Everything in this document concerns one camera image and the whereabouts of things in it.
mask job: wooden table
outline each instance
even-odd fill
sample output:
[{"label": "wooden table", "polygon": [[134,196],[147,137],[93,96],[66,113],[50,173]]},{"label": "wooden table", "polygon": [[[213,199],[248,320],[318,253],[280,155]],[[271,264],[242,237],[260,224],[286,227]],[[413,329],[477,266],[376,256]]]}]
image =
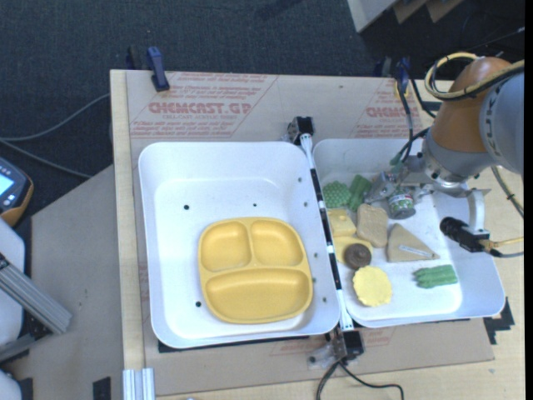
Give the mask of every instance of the wooden table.
[{"label": "wooden table", "polygon": [[[126,72],[111,72],[112,130],[114,167],[117,197],[117,233],[119,246],[120,285],[122,302],[122,341],[125,369],[139,371],[146,366],[142,333],[141,292],[137,265],[136,216],[132,194],[132,164],[127,102]],[[514,173],[503,171],[511,190],[523,203],[523,182]],[[523,220],[511,203],[506,200],[490,170],[469,182],[471,187],[490,188],[486,196],[486,229],[494,240],[523,236]],[[489,362],[474,362],[445,367],[417,368],[399,372],[366,375],[369,383],[398,383],[402,385],[407,399],[454,398],[454,399],[520,399],[526,398],[525,383],[525,305],[524,305],[524,260],[523,257],[500,259],[496,262],[506,296],[511,305],[515,325],[510,331],[498,332],[497,344],[493,347],[496,359]],[[373,390],[362,387],[343,373],[326,385],[322,398],[378,399],[400,398],[392,388]],[[203,399],[263,399],[263,398],[314,398],[316,379],[274,383],[255,387],[241,387],[211,392],[171,395],[159,398],[177,400]]]}]

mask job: scalloped yellow disc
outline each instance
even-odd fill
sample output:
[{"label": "scalloped yellow disc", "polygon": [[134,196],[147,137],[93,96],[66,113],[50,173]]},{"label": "scalloped yellow disc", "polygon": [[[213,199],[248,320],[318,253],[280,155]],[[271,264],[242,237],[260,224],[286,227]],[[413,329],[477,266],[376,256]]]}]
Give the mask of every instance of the scalloped yellow disc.
[{"label": "scalloped yellow disc", "polygon": [[357,297],[364,305],[378,307],[391,301],[391,281],[381,268],[369,265],[361,267],[352,281]]}]

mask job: digital meter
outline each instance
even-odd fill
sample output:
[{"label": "digital meter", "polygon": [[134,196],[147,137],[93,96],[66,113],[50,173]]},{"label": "digital meter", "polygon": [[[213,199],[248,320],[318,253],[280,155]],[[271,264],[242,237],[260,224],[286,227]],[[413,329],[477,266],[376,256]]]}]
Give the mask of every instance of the digital meter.
[{"label": "digital meter", "polygon": [[0,157],[0,218],[11,227],[26,210],[33,182],[26,173]]}]

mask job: blue clamp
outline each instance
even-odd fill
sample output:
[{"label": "blue clamp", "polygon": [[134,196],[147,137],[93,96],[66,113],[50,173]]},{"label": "blue clamp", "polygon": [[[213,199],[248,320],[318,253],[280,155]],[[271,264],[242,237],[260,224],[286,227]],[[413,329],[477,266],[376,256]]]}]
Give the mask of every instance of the blue clamp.
[{"label": "blue clamp", "polygon": [[170,89],[167,77],[165,76],[165,68],[163,67],[163,55],[155,46],[149,47],[147,50],[148,67],[153,70],[152,82],[158,92]]}]

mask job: yellow plate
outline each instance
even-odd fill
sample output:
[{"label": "yellow plate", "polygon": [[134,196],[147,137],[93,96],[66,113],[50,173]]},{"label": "yellow plate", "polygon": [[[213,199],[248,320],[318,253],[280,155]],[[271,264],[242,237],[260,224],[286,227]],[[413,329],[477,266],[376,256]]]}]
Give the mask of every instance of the yellow plate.
[{"label": "yellow plate", "polygon": [[312,280],[300,236],[286,222],[242,217],[200,236],[198,268],[209,309],[230,323],[270,323],[303,313]]}]

